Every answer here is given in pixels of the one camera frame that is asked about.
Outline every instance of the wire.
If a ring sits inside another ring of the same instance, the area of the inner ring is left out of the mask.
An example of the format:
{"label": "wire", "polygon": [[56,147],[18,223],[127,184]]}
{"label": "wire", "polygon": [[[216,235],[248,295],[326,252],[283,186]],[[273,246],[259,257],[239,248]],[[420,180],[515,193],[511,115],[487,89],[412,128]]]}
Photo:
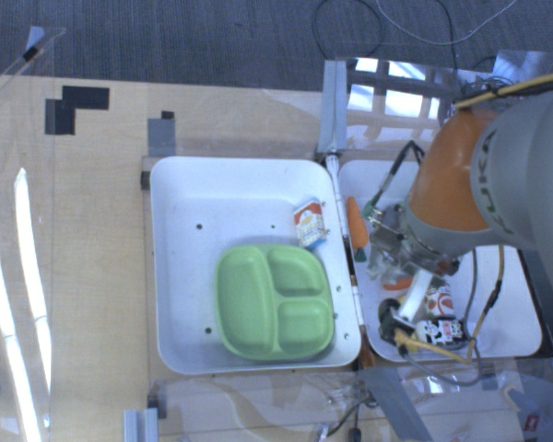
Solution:
{"label": "wire", "polygon": [[456,101],[454,103],[454,107],[457,110],[462,110],[491,99],[508,96],[535,95],[547,90],[553,90],[553,74],[531,78],[530,80],[525,80],[524,82],[520,82],[518,84],[501,87],[496,90],[484,92],[480,95],[475,95],[474,97],[468,99]]}
{"label": "wire", "polygon": [[371,200],[367,202],[363,207],[362,216],[364,218],[368,218],[371,215],[372,210],[375,208],[375,206],[377,206],[377,203],[381,199],[382,195],[385,193],[391,181],[394,179],[395,174],[397,173],[402,163],[406,159],[407,153],[409,152],[410,149],[414,153],[414,157],[416,158],[417,163],[418,164],[422,163],[422,159],[426,155],[426,153],[424,152],[424,149],[422,149],[414,141],[408,141],[407,144],[404,145],[404,147],[402,147],[402,150],[399,151],[399,154],[397,154],[394,164],[389,169],[389,172],[387,173],[387,176],[381,183],[379,190],[375,193],[375,195],[371,198]]}
{"label": "wire", "polygon": [[[322,56],[324,57],[324,59],[326,60],[331,60],[332,57],[330,57],[328,55],[328,53],[326,52],[324,46],[322,45],[322,38],[320,37],[320,31],[318,29],[318,24],[317,24],[317,18],[318,18],[318,13],[320,12],[320,10],[322,9],[322,7],[330,2],[331,0],[322,0],[318,5],[317,7],[315,7],[315,9],[313,10],[313,14],[312,14],[312,33],[313,33],[313,38],[315,39],[315,42],[317,44],[317,47],[319,48],[320,52],[322,53]],[[382,24],[382,21],[381,21],[381,17],[377,14],[377,12],[375,11],[375,9],[369,5],[367,2],[365,2],[364,0],[353,0],[355,2],[359,2],[360,4],[364,5],[365,7],[367,7],[369,9],[369,11],[377,18],[377,24],[379,26],[379,33],[381,34],[381,37],[380,37],[380,40],[379,42],[377,42],[370,50],[369,52],[367,52],[365,55],[361,56],[361,57],[369,57],[371,55],[374,55],[375,52],[379,49],[379,47],[381,46],[382,44],[382,41],[384,39],[384,26]]]}
{"label": "wire", "polygon": [[340,430],[340,428],[344,425],[344,423],[348,420],[348,418],[352,415],[352,413],[359,409],[359,406],[361,404],[364,403],[365,405],[367,405],[367,407],[373,408],[373,406],[369,406],[369,403],[372,402],[372,401],[374,401],[374,399],[372,398],[371,395],[369,395],[366,398],[364,398],[364,399],[360,400],[359,402],[357,402],[355,405],[353,405],[347,411],[347,413],[342,417],[342,419],[340,419],[340,422],[337,425],[335,425],[334,427],[332,427],[331,429],[328,430],[327,437],[333,436],[336,432],[338,432]]}
{"label": "wire", "polygon": [[494,63],[496,62],[496,59],[498,59],[498,56],[495,56],[495,55],[488,55],[486,57],[482,57],[481,59],[479,59],[475,64],[473,64],[473,66],[471,67],[471,70],[475,72],[475,70],[480,66],[482,65],[484,62],[487,62],[487,61],[494,61]]}
{"label": "wire", "polygon": [[471,311],[471,307],[473,306],[473,300],[476,296],[477,291],[477,250],[473,249],[471,251],[471,259],[473,261],[473,280],[471,284],[471,293],[469,294],[469,301],[467,301],[467,307],[465,308],[465,314],[463,315],[463,324],[464,324],[464,330],[465,335],[471,339],[471,335],[469,334],[469,330],[467,329],[467,322],[469,321],[469,312]]}
{"label": "wire", "polygon": [[478,31],[480,31],[482,28],[484,28],[490,21],[494,20],[495,18],[499,17],[502,13],[508,11],[514,4],[516,4],[519,0],[512,0],[508,5],[506,5],[502,10],[500,10],[498,13],[496,13],[493,17],[489,17],[486,19],[483,23],[481,23],[479,26],[477,26],[475,29],[472,29],[469,31],[469,34],[467,36],[464,36],[463,38],[459,38],[454,41],[444,41],[444,42],[438,42],[438,41],[432,41],[427,40],[426,38],[422,38],[418,36],[417,34],[409,31],[408,29],[403,28],[399,23],[391,19],[389,15],[387,15],[383,9],[381,8],[380,0],[376,0],[377,2],[377,8],[379,9],[379,12],[396,28],[403,31],[405,34],[411,36],[412,38],[417,39],[418,41],[425,42],[427,44],[431,44],[432,46],[451,46],[453,44],[458,44],[463,41],[467,41],[469,38],[471,38],[474,34],[476,34]]}
{"label": "wire", "polygon": [[357,407],[357,410],[354,412],[354,426],[359,427],[359,411],[360,405]]}
{"label": "wire", "polygon": [[454,379],[447,378],[447,377],[441,375],[440,373],[435,372],[429,366],[424,366],[424,365],[420,364],[419,362],[414,360],[412,358],[412,356],[408,353],[403,355],[403,358],[407,362],[409,362],[410,364],[415,366],[416,368],[419,368],[423,372],[429,374],[431,377],[434,377],[439,381],[442,381],[444,383],[448,383],[449,385],[455,385],[455,386],[458,386],[458,387],[472,387],[472,386],[476,385],[478,383],[478,381],[481,379],[481,377],[483,376],[483,369],[481,368],[481,356],[479,355],[479,351],[477,350],[477,346],[475,347],[475,351],[476,351],[476,361],[477,361],[477,375],[476,375],[475,378],[473,378],[471,380],[468,380],[468,381],[459,381],[459,380],[454,380]]}
{"label": "wire", "polygon": [[[449,9],[446,7],[446,5],[442,2],[442,0],[434,0],[437,4],[439,4],[444,11],[444,15],[446,16],[446,19],[449,22],[449,38],[451,41],[454,39],[453,34],[453,19],[451,18],[451,14],[449,13]],[[453,70],[454,72],[457,72],[459,70],[459,66],[457,64],[457,54],[454,50],[454,44],[450,44],[451,46],[451,55],[453,57]]]}
{"label": "wire", "polygon": [[407,335],[405,331],[402,331],[399,328],[395,328],[395,337],[394,340],[396,343],[400,345],[413,345],[414,347],[418,347],[420,349],[430,350],[432,352],[435,352],[436,354],[444,355],[445,357],[449,357],[455,362],[459,362],[463,365],[471,365],[471,360],[467,360],[464,357],[461,357],[459,354],[456,354],[455,352],[451,352],[450,350],[443,349],[442,347],[439,347],[438,345],[434,345],[432,343],[425,343],[422,341],[419,341],[418,339],[412,339],[410,336]]}
{"label": "wire", "polygon": [[[471,338],[471,335],[469,334],[469,330],[468,330],[468,327],[467,327],[467,322],[469,320],[469,312],[471,311],[471,307],[473,305],[473,300],[475,298],[476,291],[477,291],[477,251],[475,249],[473,249],[473,251],[472,251],[472,260],[473,260],[473,280],[472,280],[472,284],[471,284],[471,293],[469,294],[469,300],[467,301],[467,306],[465,308],[465,314],[464,314],[464,317],[463,317],[463,329],[464,329],[464,332],[465,332],[465,336],[468,337],[468,338]],[[456,386],[470,387],[470,386],[474,386],[475,384],[478,383],[478,381],[481,379],[481,377],[483,375],[483,373],[482,373],[483,370],[481,368],[481,355],[479,354],[479,350],[477,349],[477,340],[474,340],[474,341],[470,340],[469,342],[470,343],[473,342],[473,351],[476,354],[477,376],[474,379],[469,380],[469,381],[465,381],[465,382],[453,380],[453,379],[444,377],[443,375],[441,375],[439,373],[436,373],[434,370],[432,370],[428,366],[424,366],[424,365],[420,364],[419,362],[417,362],[416,360],[414,360],[411,357],[411,355],[409,355],[407,352],[405,352],[402,355],[402,357],[407,362],[412,364],[413,366],[419,368],[420,370],[424,371],[425,373],[428,373],[429,375],[431,375],[432,377],[436,378],[439,381],[443,381],[445,383],[449,383],[451,385],[456,385]],[[432,350],[433,352],[440,353],[440,352],[438,352],[439,350],[441,350],[440,347],[436,347],[436,346],[433,346],[433,347],[435,347],[435,348],[434,349],[429,349],[429,350]],[[467,365],[471,364],[471,355],[468,355],[465,361],[461,361],[460,358],[457,361],[459,361],[461,363],[465,363]]]}
{"label": "wire", "polygon": [[481,312],[481,316],[479,316],[479,319],[477,320],[476,328],[473,330],[473,334],[471,334],[471,340],[469,341],[469,348],[467,349],[468,360],[471,359],[471,354],[473,353],[474,347],[477,347],[477,336],[479,335],[479,330],[481,329],[483,321],[486,319],[486,316],[488,315],[489,310],[496,304],[496,301],[498,301],[498,297],[500,296],[501,281],[502,281],[502,278],[504,277],[504,246],[502,246],[501,244],[498,246],[498,254],[500,256],[499,265],[498,265],[498,278],[496,279],[496,284],[494,285],[494,289],[489,295],[488,301],[486,302],[486,306],[483,308],[483,311]]}

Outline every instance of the small label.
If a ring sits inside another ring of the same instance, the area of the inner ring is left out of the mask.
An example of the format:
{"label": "small label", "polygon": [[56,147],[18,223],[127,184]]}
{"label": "small label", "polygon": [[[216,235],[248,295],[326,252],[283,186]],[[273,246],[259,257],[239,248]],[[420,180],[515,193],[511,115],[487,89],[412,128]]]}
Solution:
{"label": "small label", "polygon": [[322,207],[317,201],[311,201],[295,211],[297,237],[302,247],[311,249],[325,241]]}
{"label": "small label", "polygon": [[423,320],[416,325],[416,334],[420,341],[434,345],[451,345],[467,342],[467,338],[463,332],[463,323],[460,320],[446,318]]}
{"label": "small label", "polygon": [[538,427],[539,416],[536,414],[529,414],[526,418],[526,423],[524,423],[525,432],[534,432]]}

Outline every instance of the yellow cable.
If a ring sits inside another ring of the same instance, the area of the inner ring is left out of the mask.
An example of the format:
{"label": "yellow cable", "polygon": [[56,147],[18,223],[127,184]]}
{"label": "yellow cable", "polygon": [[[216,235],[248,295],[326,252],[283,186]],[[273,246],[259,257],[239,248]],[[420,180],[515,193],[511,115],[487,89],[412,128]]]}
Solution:
{"label": "yellow cable", "polygon": [[509,85],[507,87],[502,87],[496,90],[496,92],[486,92],[471,99],[464,99],[462,101],[457,101],[454,104],[454,107],[457,110],[462,110],[465,108],[470,108],[473,105],[477,105],[482,101],[488,101],[489,99],[496,99],[498,97],[504,97],[506,95],[511,95],[512,93],[520,92],[530,87],[536,87],[539,85],[547,84],[553,82],[553,74],[547,76],[539,76],[536,78],[531,78],[530,80],[525,80],[519,84]]}
{"label": "yellow cable", "polygon": [[[498,254],[500,255],[500,261],[498,265],[498,277],[496,278],[496,283],[501,282],[501,279],[504,277],[504,246],[501,244],[498,246]],[[479,330],[481,329],[481,325],[487,315],[487,312],[483,312],[477,320],[476,328],[473,330],[473,334],[471,334],[471,341],[469,341],[469,347],[467,348],[467,360],[471,360],[471,355],[473,355],[473,348],[476,346]]]}
{"label": "yellow cable", "polygon": [[462,358],[460,355],[456,354],[455,352],[451,352],[450,350],[443,349],[442,347],[438,347],[436,345],[432,345],[431,343],[423,343],[421,341],[418,341],[416,339],[412,339],[410,336],[407,335],[405,331],[402,331],[401,329],[395,328],[395,341],[399,343],[400,345],[414,345],[416,347],[419,347],[421,349],[431,350],[432,352],[436,352],[437,354],[444,355],[446,357],[451,358],[452,360],[455,360],[456,362],[459,362],[460,364],[464,365],[470,365],[471,360],[466,360]]}
{"label": "yellow cable", "polygon": [[[502,246],[501,244],[498,246],[498,254],[500,255],[500,261],[498,265],[498,277],[496,279],[496,283],[501,282],[504,276],[504,246]],[[452,360],[459,362],[460,364],[471,365],[471,357],[473,354],[473,349],[476,346],[477,336],[479,335],[479,330],[481,329],[481,325],[483,324],[483,321],[487,315],[488,313],[483,312],[481,313],[481,316],[477,320],[476,328],[474,329],[473,334],[471,335],[471,341],[469,341],[469,347],[467,349],[467,358],[463,358],[459,354],[456,354],[455,352],[451,352],[450,350],[447,350],[447,349],[443,349],[442,347],[439,347],[437,345],[433,345],[431,343],[424,343],[417,339],[412,339],[409,335],[407,335],[405,331],[402,331],[399,328],[395,328],[394,340],[396,343],[400,345],[412,346],[412,347],[418,347],[420,349],[430,350],[437,354],[449,357]]]}

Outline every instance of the white tray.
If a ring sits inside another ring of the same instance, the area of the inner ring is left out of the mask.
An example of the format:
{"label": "white tray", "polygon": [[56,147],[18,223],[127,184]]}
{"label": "white tray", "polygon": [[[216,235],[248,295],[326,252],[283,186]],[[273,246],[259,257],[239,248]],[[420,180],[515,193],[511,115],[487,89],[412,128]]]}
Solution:
{"label": "white tray", "polygon": [[[332,182],[307,160],[167,157],[151,173],[159,354],[172,370],[214,374],[343,366],[360,334]],[[334,304],[331,344],[305,361],[254,362],[230,353],[219,337],[213,278],[219,255],[247,243],[297,244],[293,210],[325,202],[331,234],[314,253]]]}
{"label": "white tray", "polygon": [[[352,195],[362,207],[378,190],[393,162],[378,160],[354,160],[340,169],[340,190],[346,197]],[[384,208],[404,200],[416,177],[416,162],[405,162],[379,205]],[[371,246],[365,248],[367,256]],[[477,249],[477,293],[469,315],[469,329],[472,331],[482,308],[491,293],[498,273],[498,248],[482,247]],[[524,271],[518,253],[513,248],[505,248],[505,273],[500,298],[491,309],[478,337],[478,348],[482,357],[528,356],[538,350],[542,332],[536,315],[533,300],[524,277]],[[388,297],[397,297],[405,292],[389,292],[382,288],[378,280],[367,275],[367,263],[356,263],[359,282],[360,303],[362,305],[369,340],[373,349],[382,357],[402,362],[397,350],[379,336],[377,310],[381,301]],[[453,293],[453,304],[457,316],[465,312],[473,267],[470,256],[462,260],[459,272],[447,278]],[[419,360],[442,360],[437,354],[419,352],[414,354]]]}

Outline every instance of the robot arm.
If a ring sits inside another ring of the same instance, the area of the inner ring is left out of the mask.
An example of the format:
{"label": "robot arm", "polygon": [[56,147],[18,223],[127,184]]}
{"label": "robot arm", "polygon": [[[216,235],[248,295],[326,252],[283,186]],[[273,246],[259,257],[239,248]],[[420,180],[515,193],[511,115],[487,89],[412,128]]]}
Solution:
{"label": "robot arm", "polygon": [[497,115],[459,110],[422,161],[406,204],[369,217],[398,268],[452,274],[476,246],[538,250],[553,286],[553,91]]}

